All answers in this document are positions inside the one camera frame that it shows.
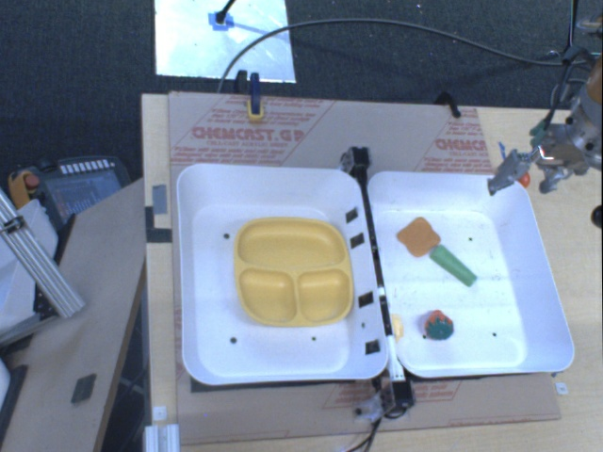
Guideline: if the thin black and white rod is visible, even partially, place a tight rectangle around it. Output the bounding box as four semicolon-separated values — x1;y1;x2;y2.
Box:
355;166;405;381

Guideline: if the red and green strawberry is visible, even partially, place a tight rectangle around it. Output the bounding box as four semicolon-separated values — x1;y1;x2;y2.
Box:
423;309;455;342

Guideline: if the black block with thin wires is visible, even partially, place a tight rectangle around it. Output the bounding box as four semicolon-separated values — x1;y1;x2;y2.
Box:
339;145;371;174
374;378;416;419

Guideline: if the yellow divided plate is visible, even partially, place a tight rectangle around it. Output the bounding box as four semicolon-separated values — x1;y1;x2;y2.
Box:
234;216;355;328

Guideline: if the white plastic tray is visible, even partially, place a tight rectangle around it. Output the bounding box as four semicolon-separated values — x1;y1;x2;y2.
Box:
367;170;576;379
176;162;390;386

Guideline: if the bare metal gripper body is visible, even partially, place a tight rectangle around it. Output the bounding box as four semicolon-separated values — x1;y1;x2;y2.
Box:
530;119;603;174

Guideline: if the orange bread slice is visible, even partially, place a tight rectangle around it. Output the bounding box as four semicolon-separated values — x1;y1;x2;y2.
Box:
396;217;442;259

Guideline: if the brown cardboard board red print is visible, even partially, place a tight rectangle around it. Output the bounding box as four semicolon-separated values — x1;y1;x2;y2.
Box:
167;90;562;446

